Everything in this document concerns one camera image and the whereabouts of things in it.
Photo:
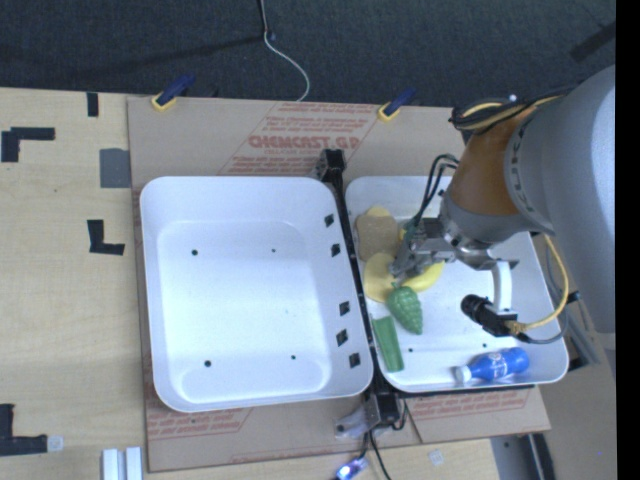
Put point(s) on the green stick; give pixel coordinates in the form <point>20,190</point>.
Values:
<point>389,344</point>

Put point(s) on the green grapes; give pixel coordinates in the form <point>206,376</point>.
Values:
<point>406,308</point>

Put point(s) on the tan bread slice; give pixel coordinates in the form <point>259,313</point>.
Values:
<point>376,237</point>

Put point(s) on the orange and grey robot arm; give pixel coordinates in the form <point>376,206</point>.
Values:
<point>560,168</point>

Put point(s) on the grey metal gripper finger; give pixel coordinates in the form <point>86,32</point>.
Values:
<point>415,267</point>
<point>397,264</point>

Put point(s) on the blue bottle white cap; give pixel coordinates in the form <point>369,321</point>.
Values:
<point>497,365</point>

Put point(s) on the black cylinder on white bracket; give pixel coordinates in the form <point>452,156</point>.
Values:
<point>487,313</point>

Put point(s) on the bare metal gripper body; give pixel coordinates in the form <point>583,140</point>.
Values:
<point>435,245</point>

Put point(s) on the brown cardboard board red print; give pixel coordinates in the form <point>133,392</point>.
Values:
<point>200,138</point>

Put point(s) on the white plastic tray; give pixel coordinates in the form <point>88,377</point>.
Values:
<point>240,293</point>
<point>450,348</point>

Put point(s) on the yellow banana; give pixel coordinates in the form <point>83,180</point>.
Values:
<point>427,279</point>

